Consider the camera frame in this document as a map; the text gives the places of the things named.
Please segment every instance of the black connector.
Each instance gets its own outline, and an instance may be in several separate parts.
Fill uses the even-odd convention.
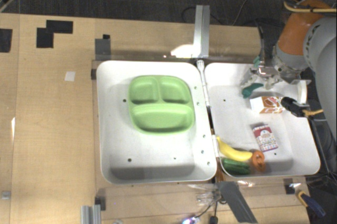
[[[305,117],[303,110],[308,110],[310,108],[309,105],[299,104],[295,99],[287,96],[282,98],[281,105],[296,117]]]
[[[210,224],[217,224],[217,221],[218,221],[218,219],[217,219],[216,216],[211,216],[211,218],[210,218]]]

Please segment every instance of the wooden table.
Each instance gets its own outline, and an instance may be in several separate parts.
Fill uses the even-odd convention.
[[[54,48],[36,48],[36,28],[46,27],[46,20],[73,21],[73,33],[54,34]],[[95,171],[91,81],[95,39],[110,35],[116,55],[169,55],[173,48],[193,43],[194,25],[0,14],[0,28],[13,29],[11,52],[0,53],[0,82],[13,89],[6,94],[1,89],[0,95],[11,107],[0,109],[6,133],[0,134],[6,144],[0,144],[0,187],[12,192],[10,200],[0,200],[0,224],[80,223],[81,206],[93,205],[100,176]],[[251,61],[259,50],[255,28],[210,27],[211,55]],[[68,71],[76,72],[74,82],[65,81]],[[13,148],[7,133],[14,116]],[[296,180],[308,191],[304,178]],[[102,212],[105,224],[117,217],[124,224],[181,223],[203,210],[196,204],[196,191],[186,184],[138,186],[135,192],[132,186],[101,183],[115,200],[115,207]],[[309,223],[306,209],[285,194],[282,179],[256,184],[241,191],[259,223]],[[202,223],[208,223],[210,214]],[[227,205],[219,206],[217,215],[219,223],[236,223]]]

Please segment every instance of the banana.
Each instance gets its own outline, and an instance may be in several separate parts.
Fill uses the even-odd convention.
[[[250,159],[253,155],[252,152],[248,151],[239,151],[234,148],[231,148],[227,143],[221,141],[220,137],[216,137],[217,143],[219,145],[219,150],[229,159],[233,159],[236,161],[246,161]]]

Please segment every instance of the green divided plate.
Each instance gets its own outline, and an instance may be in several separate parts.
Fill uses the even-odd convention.
[[[128,107],[132,124],[142,133],[180,133],[195,121],[190,89],[173,76],[134,78],[128,88]]]

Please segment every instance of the white box with orange print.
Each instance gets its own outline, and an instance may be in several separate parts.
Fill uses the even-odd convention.
[[[280,96],[259,96],[250,99],[252,110],[258,113],[281,113],[284,107],[281,105]]]

